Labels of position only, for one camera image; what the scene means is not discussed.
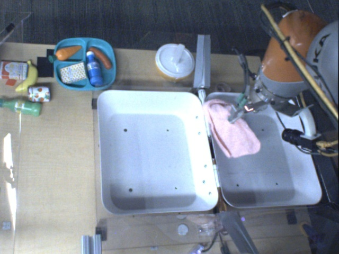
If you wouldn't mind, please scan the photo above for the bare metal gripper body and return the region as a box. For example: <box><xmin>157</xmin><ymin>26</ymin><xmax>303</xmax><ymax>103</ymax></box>
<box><xmin>232</xmin><ymin>85</ymin><xmax>278</xmax><ymax>116</ymax></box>

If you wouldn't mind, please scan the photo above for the pink cloth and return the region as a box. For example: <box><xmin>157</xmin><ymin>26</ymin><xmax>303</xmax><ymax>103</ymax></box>
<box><xmin>202</xmin><ymin>98</ymin><xmax>262</xmax><ymax>159</ymax></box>

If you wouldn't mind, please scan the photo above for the white plastic tray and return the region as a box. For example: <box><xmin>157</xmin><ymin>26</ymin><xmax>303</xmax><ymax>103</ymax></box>
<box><xmin>96</xmin><ymin>89</ymin><xmax>219</xmax><ymax>216</ymax></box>
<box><xmin>205</xmin><ymin>92</ymin><xmax>323</xmax><ymax>209</ymax></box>

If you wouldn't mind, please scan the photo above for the yellow cup with white lid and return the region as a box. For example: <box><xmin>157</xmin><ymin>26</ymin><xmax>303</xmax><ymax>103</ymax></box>
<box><xmin>155</xmin><ymin>43</ymin><xmax>195</xmax><ymax>83</ymax></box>

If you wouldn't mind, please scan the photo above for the blue divided plate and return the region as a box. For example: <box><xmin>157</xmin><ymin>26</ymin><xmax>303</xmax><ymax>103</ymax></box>
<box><xmin>53</xmin><ymin>37</ymin><xmax>117</xmax><ymax>91</ymax></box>

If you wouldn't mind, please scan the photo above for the brown sausage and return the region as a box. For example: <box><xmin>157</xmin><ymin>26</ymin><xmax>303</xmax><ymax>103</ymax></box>
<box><xmin>88</xmin><ymin>47</ymin><xmax>113</xmax><ymax>70</ymax></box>

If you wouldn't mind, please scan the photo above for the blue bottle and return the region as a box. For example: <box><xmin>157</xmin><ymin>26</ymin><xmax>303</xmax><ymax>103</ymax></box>
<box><xmin>86</xmin><ymin>51</ymin><xmax>104</xmax><ymax>87</ymax></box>

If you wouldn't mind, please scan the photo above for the white and yellow patterned packet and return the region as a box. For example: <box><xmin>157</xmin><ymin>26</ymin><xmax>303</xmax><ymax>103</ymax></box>
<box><xmin>59</xmin><ymin>61</ymin><xmax>88</xmax><ymax>85</ymax></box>

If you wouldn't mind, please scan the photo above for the orange carrot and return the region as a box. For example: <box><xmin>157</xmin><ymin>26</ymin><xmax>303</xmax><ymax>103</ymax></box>
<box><xmin>48</xmin><ymin>45</ymin><xmax>83</xmax><ymax>63</ymax></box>

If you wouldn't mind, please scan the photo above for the white can with orange print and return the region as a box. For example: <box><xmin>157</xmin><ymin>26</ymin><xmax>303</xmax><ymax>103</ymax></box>
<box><xmin>27</xmin><ymin>85</ymin><xmax>51</xmax><ymax>103</ymax></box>

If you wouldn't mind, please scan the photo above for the yellow banana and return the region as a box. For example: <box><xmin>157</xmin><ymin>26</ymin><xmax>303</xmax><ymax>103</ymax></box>
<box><xmin>15</xmin><ymin>60</ymin><xmax>39</xmax><ymax>93</ymax></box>

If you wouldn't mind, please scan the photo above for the green bottle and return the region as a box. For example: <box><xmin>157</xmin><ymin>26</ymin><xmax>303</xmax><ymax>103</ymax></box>
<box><xmin>0</xmin><ymin>97</ymin><xmax>43</xmax><ymax>117</ymax></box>

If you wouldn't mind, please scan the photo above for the white and orange carton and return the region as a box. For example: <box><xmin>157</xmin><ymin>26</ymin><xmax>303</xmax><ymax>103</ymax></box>
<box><xmin>0</xmin><ymin>60</ymin><xmax>29</xmax><ymax>87</ymax></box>

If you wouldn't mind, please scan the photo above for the black cylinder on white bracket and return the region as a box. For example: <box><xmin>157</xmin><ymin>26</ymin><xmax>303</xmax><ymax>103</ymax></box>
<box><xmin>281</xmin><ymin>106</ymin><xmax>323</xmax><ymax>149</ymax></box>

